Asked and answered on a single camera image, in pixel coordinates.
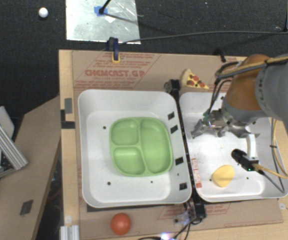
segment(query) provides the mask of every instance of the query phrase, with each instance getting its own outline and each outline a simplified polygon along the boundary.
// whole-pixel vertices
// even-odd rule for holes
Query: blue tape
[[[97,16],[105,16],[105,14],[108,13],[108,9],[105,8],[105,9],[104,9],[104,13],[101,14],[101,13],[99,13],[99,9],[100,9],[100,8],[101,8],[101,6],[95,6],[95,7],[94,7],[94,12],[95,12],[95,14],[96,14]]]

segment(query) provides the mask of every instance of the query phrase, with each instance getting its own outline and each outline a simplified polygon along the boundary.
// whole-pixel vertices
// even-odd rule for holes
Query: white tray
[[[82,190],[85,201],[96,208],[184,203],[191,184],[175,100],[159,91],[86,90],[78,98]],[[173,150],[173,166],[148,177],[122,175],[115,169],[109,148],[109,129],[128,117],[162,121]],[[171,128],[178,130],[171,133]],[[176,160],[183,159],[176,165]]]
[[[282,179],[284,193],[280,192],[268,179],[255,171],[246,171],[231,157],[233,149],[247,152],[247,143],[244,138],[237,138],[230,132],[223,137],[212,133],[204,133],[193,139],[191,131],[203,113],[208,109],[211,93],[187,92],[180,99],[187,144],[191,159],[196,159],[201,181],[197,192],[201,198],[208,202],[241,201],[250,199],[281,198],[288,194],[288,179]],[[221,99],[213,106],[214,110],[221,107]],[[275,171],[270,145],[270,122],[268,118],[257,120],[249,129],[253,134],[260,134],[256,138],[256,150],[260,164]],[[235,176],[227,187],[216,186],[211,179],[213,172],[222,165],[231,165]],[[280,186],[279,179],[267,173],[273,181]]]

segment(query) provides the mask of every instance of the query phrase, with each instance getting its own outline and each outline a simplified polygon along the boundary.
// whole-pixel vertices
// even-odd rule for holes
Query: cable
[[[270,58],[270,59],[267,59],[264,61],[239,66],[237,68],[230,70],[228,73],[223,73],[223,71],[225,71],[229,66],[231,66],[228,63],[228,64],[223,65],[218,71],[216,71],[215,76],[218,79],[224,79],[224,78],[232,77],[234,75],[245,73],[245,72],[248,72],[251,70],[262,69],[262,68],[266,67],[267,65],[279,64],[279,63],[284,63],[287,61],[288,61],[288,56]]]
[[[190,223],[189,224],[187,224],[185,227],[183,227],[182,229],[181,229],[181,231],[179,231],[176,235],[174,235],[172,238],[174,238],[174,239],[176,239],[181,233],[183,233],[184,231],[185,231],[185,229],[187,229],[187,227],[190,225]]]
[[[152,240],[161,240],[159,236],[149,236],[149,237],[142,237],[137,240],[146,240],[146,239],[152,239]]]
[[[271,154],[272,154],[272,158],[273,158],[273,161],[274,161],[274,166],[275,166],[275,170],[277,173],[279,173],[278,171],[278,165],[277,165],[277,162],[276,162],[276,156],[274,155],[274,122],[275,122],[275,119],[274,118],[271,118],[271,125],[270,125],[270,147],[271,147]],[[281,178],[278,178],[278,181],[279,181],[279,184],[280,186],[282,187],[282,191],[280,190],[280,188],[277,187],[277,189],[279,191],[281,191],[282,193],[285,193],[285,188],[284,188],[284,185],[283,185],[283,181]]]
[[[185,236],[184,240],[187,240],[187,238],[188,238],[188,234],[189,234],[189,230],[190,230],[190,225],[191,225],[191,223],[188,224],[187,233],[186,233],[186,236]]]
[[[217,88],[218,82],[215,82],[214,91],[213,91],[212,98],[211,98],[211,101],[210,101],[210,106],[209,106],[209,109],[207,110],[208,114],[210,114],[211,109],[212,109],[215,101],[217,100],[217,97],[219,95],[220,89],[222,88],[224,83],[227,83],[227,82],[231,82],[231,80],[225,80],[225,81],[221,82],[219,87],[218,87],[218,89],[217,89],[217,91],[216,91],[216,88]]]
[[[276,153],[276,148],[277,148],[277,146],[275,146],[275,142],[276,142],[276,139],[275,139],[276,123],[277,123],[277,120],[274,120],[274,123],[272,122],[272,125],[273,125],[273,134],[272,134],[272,145],[271,145],[271,148],[272,148],[274,157],[275,157],[275,159],[276,159],[276,162],[277,162],[277,164],[278,164],[278,167],[279,167],[280,170],[284,173],[284,175],[285,175],[286,177],[288,177],[287,173],[285,172],[284,168],[282,167],[280,161],[279,161],[278,158],[277,158],[277,153]]]
[[[262,172],[261,174],[264,177],[266,177],[279,191],[281,191],[282,193],[285,193],[283,184],[281,185],[282,186],[282,189],[281,189],[266,173]]]
[[[214,97],[214,99],[215,99],[214,102],[217,100],[217,97],[219,95],[220,89],[222,89],[222,86],[224,85],[224,83],[227,83],[227,82],[232,82],[232,80],[225,80],[225,81],[220,83],[220,85],[218,87],[218,90],[217,90],[217,92],[215,94],[215,97]]]
[[[156,37],[146,37],[139,38],[134,40],[129,40],[122,42],[119,45],[125,45],[127,43],[134,43],[140,41],[151,41],[151,40],[161,40],[161,39],[170,39],[170,38],[181,38],[181,37],[190,37],[190,36],[200,36],[200,35],[212,35],[212,34],[258,34],[258,35],[288,35],[288,32],[268,32],[268,31],[243,31],[243,30],[222,30],[222,31],[206,31],[206,32],[192,32],[187,34],[175,34],[175,35],[166,35],[166,36],[156,36]]]
[[[276,172],[274,172],[274,171],[272,171],[270,169],[267,169],[267,168],[261,166],[260,164],[253,163],[252,165],[253,165],[253,167],[255,168],[256,171],[265,171],[265,172],[273,174],[273,175],[275,175],[277,177],[280,177],[280,178],[283,178],[283,179],[288,179],[288,176],[284,176],[284,175],[281,175],[279,173],[276,173]]]
[[[201,218],[198,222],[192,221],[191,224],[192,224],[192,225],[198,225],[198,224],[200,224],[202,221],[203,221],[203,219]]]

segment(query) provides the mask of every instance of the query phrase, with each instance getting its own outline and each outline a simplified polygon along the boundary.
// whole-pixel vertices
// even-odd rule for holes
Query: white ball
[[[46,18],[48,16],[48,10],[45,7],[40,8],[38,13],[42,18]]]

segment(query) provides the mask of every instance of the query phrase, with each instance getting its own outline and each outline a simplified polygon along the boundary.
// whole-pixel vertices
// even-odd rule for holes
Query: led light
[[[162,239],[162,240],[170,240],[171,238],[168,236],[168,233],[162,233],[160,239]]]

